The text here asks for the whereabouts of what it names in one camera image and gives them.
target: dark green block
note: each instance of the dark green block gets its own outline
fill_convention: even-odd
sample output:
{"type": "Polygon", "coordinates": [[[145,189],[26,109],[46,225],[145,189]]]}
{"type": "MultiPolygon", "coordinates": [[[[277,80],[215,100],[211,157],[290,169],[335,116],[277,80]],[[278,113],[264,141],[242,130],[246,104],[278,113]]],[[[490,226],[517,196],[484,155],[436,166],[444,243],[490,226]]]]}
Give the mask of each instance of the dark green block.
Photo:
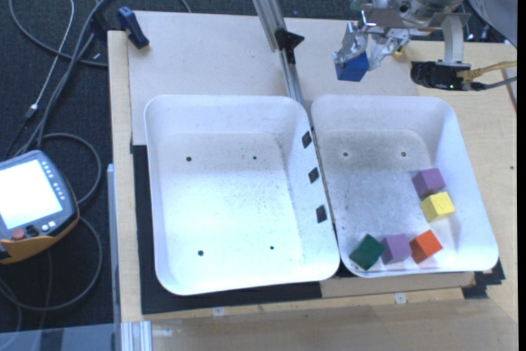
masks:
{"type": "Polygon", "coordinates": [[[368,270],[376,263],[384,250],[385,246],[382,243],[370,234],[366,234],[349,257],[362,269],[368,270]]]}

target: yellow cube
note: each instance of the yellow cube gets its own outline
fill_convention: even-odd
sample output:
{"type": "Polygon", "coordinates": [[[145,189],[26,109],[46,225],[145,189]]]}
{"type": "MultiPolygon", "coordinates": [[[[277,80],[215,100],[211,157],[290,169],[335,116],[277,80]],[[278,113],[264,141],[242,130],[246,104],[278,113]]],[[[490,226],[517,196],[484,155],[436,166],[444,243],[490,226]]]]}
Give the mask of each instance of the yellow cube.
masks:
{"type": "Polygon", "coordinates": [[[427,222],[443,218],[454,212],[454,205],[447,192],[435,193],[420,202],[427,222]]]}

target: wooden table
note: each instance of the wooden table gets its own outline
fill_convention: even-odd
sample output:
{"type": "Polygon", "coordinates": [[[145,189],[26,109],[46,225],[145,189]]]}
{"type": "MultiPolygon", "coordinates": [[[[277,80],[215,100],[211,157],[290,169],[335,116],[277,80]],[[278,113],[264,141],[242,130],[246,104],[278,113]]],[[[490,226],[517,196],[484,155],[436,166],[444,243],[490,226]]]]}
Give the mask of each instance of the wooden table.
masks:
{"type": "MultiPolygon", "coordinates": [[[[146,36],[151,35],[155,31],[170,31],[169,25],[168,28],[157,28],[155,31],[153,26],[149,27],[149,22],[151,21],[159,24],[159,21],[155,20],[156,15],[154,13],[146,12],[138,13],[137,15],[146,36]]],[[[170,19],[174,19],[174,22],[178,22],[180,25],[188,25],[188,22],[191,22],[189,20],[192,19],[197,19],[201,24],[203,22],[207,23],[209,18],[213,22],[218,22],[217,20],[221,19],[217,16],[170,14],[170,19]]],[[[234,19],[239,19],[241,26],[244,25],[244,22],[249,22],[248,29],[257,28],[257,18],[250,18],[253,18],[255,21],[251,21],[251,19],[247,21],[247,17],[234,19]]],[[[367,90],[375,89],[376,81],[376,85],[389,86],[390,90],[395,91],[395,95],[433,95],[442,98],[457,113],[468,156],[496,235],[500,261],[505,274],[505,280],[502,281],[501,285],[487,287],[487,294],[491,298],[491,312],[502,312],[506,317],[509,317],[512,323],[518,324],[517,114],[514,101],[510,96],[510,92],[512,92],[516,101],[516,85],[512,91],[508,91],[505,87],[499,87],[482,92],[445,92],[416,86],[408,78],[409,63],[411,61],[429,61],[443,58],[444,46],[443,43],[434,41],[412,41],[404,48],[404,53],[401,57],[388,57],[379,69],[368,72],[366,74],[366,78],[369,78],[367,83],[335,82],[335,75],[329,74],[328,76],[322,75],[321,82],[306,83],[304,87],[302,78],[318,77],[316,76],[316,69],[326,67],[327,60],[330,60],[329,58],[323,58],[319,63],[312,63],[316,60],[316,55],[320,52],[325,52],[325,49],[330,48],[330,46],[333,46],[332,49],[339,47],[345,22],[290,19],[287,20],[287,25],[289,30],[298,32],[300,35],[304,35],[306,32],[309,33],[306,37],[306,41],[309,40],[309,44],[304,46],[304,50],[300,49],[302,47],[300,44],[296,50],[298,73],[302,82],[303,94],[307,101],[316,95],[312,91],[313,86],[320,86],[320,90],[327,91],[336,89],[338,91],[336,93],[352,94],[353,90],[358,90],[358,92],[364,90],[363,92],[367,93],[367,90]],[[331,35],[327,39],[326,35],[334,32],[336,32],[336,35],[331,35]],[[394,76],[382,75],[381,72],[387,72],[390,69],[393,69],[394,76]]],[[[262,30],[260,33],[258,31],[256,29],[254,32],[255,44],[260,44],[263,47],[255,47],[250,52],[251,55],[257,55],[260,51],[266,52],[268,49],[268,45],[265,45],[265,42],[261,42],[264,40],[262,30]]],[[[203,50],[201,46],[201,50],[198,53],[210,53],[216,56],[219,54],[214,51],[212,46],[214,43],[213,35],[214,31],[211,31],[211,35],[203,35],[206,41],[210,43],[210,48],[203,50]]],[[[152,43],[152,52],[154,52],[156,36],[152,36],[153,39],[150,39],[150,42],[152,43]]],[[[188,323],[190,321],[209,321],[210,316],[220,314],[221,316],[231,317],[243,315],[247,323],[251,321],[259,323],[258,315],[260,317],[268,317],[268,314],[272,313],[276,317],[285,317],[288,321],[287,323],[295,326],[294,324],[297,323],[298,317],[304,317],[305,312],[312,312],[313,317],[317,315],[323,321],[323,315],[327,314],[330,309],[338,309],[338,312],[345,312],[344,309],[357,308],[357,306],[389,309],[395,303],[413,303],[414,306],[417,306],[417,303],[440,302],[443,303],[442,310],[446,312],[446,310],[451,311],[451,306],[444,303],[452,303],[451,300],[453,300],[453,303],[455,303],[453,305],[463,306],[463,302],[468,301],[464,299],[461,288],[475,283],[474,273],[472,272],[400,276],[389,277],[388,279],[374,279],[373,281],[362,278],[333,278],[321,282],[323,298],[317,300],[221,309],[205,308],[147,316],[142,315],[133,165],[130,153],[132,118],[129,77],[133,61],[137,60],[138,55],[141,55],[141,53],[134,50],[132,44],[127,41],[126,33],[121,31],[108,33],[108,51],[113,126],[114,196],[117,219],[117,238],[115,240],[118,246],[118,293],[122,322],[157,321],[161,326],[166,326],[165,324],[169,324],[173,320],[188,320],[188,323]],[[295,315],[294,312],[296,311],[303,313],[302,315],[295,315]]],[[[516,60],[516,56],[516,49],[505,44],[466,43],[464,45],[464,61],[471,63],[472,68],[484,67],[496,62],[513,61],[516,60]]],[[[516,68],[506,69],[506,71],[516,72],[516,68]]],[[[480,81],[492,83],[502,80],[502,77],[502,72],[490,72],[480,81]]],[[[429,307],[419,307],[418,310],[425,315],[426,308],[429,307]]],[[[409,310],[416,311],[417,308],[411,307],[409,310]]],[[[290,339],[284,338],[284,340],[288,341],[286,344],[290,344],[290,339]]],[[[335,336],[335,340],[342,340],[342,338],[335,336]]]]}

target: bin with colored cubes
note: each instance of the bin with colored cubes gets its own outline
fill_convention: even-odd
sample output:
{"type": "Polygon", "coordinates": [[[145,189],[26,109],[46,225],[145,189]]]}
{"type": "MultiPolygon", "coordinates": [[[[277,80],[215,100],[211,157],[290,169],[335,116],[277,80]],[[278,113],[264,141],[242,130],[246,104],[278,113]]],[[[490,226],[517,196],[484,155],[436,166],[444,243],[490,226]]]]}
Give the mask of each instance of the bin with colored cubes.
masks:
{"type": "Polygon", "coordinates": [[[413,177],[413,185],[419,197],[438,193],[445,187],[441,171],[437,168],[421,170],[413,177]]]}
{"type": "Polygon", "coordinates": [[[409,246],[411,247],[412,257],[417,263],[425,261],[443,248],[430,229],[411,240],[409,246]]]}
{"type": "Polygon", "coordinates": [[[384,265],[404,261],[412,254],[408,237],[405,234],[386,236],[381,241],[381,244],[385,247],[385,250],[381,254],[384,265]]]}
{"type": "Polygon", "coordinates": [[[435,193],[434,195],[428,196],[420,202],[420,207],[426,216],[427,222],[444,218],[454,212],[453,202],[447,192],[435,193]]]}
{"type": "Polygon", "coordinates": [[[366,234],[349,258],[364,270],[369,270],[384,252],[385,246],[370,234],[366,234]]]}

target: black floor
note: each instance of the black floor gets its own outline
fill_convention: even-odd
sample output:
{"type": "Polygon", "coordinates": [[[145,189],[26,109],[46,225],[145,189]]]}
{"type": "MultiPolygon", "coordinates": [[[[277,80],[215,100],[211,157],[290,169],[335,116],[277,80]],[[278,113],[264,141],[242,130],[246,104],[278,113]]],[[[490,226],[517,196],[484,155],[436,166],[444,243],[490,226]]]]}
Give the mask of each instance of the black floor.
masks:
{"type": "MultiPolygon", "coordinates": [[[[85,20],[95,0],[73,0],[75,16],[71,33],[63,52],[71,54],[85,20]]],[[[251,0],[185,0],[193,12],[255,15],[251,0]]],[[[279,0],[285,16],[309,18],[355,19],[348,0],[279,0]]],[[[128,6],[136,10],[185,11],[179,0],[111,0],[102,15],[108,27],[118,29],[117,9],[128,6]]],[[[0,154],[15,154],[31,139],[36,124],[53,90],[66,74],[69,61],[58,60],[48,88],[37,113],[25,118],[28,108],[39,97],[53,64],[54,53],[68,26],[70,0],[0,0],[0,154]]],[[[477,17],[468,22],[469,32],[479,40],[482,23],[477,17]]],[[[488,41],[500,42],[492,32],[488,41]]],[[[97,165],[84,143],[72,140],[71,135],[89,142],[98,152],[103,177],[94,197],[81,209],[82,218],[91,224],[103,247],[103,266],[95,286],[80,301],[64,308],[62,303],[81,294],[89,285],[98,262],[96,242],[86,225],[80,224],[50,253],[42,253],[13,265],[0,265],[0,280],[8,285],[14,297],[31,307],[60,307],[57,310],[34,312],[17,306],[0,295],[0,332],[32,330],[39,327],[66,327],[109,323],[113,321],[112,283],[108,232],[108,193],[105,171],[112,162],[108,73],[103,39],[94,39],[83,59],[71,69],[61,95],[55,102],[45,126],[43,148],[66,174],[78,197],[94,186],[97,165]],[[54,136],[66,133],[66,136],[54,136]],[[51,294],[46,302],[49,276],[51,294]]]]}

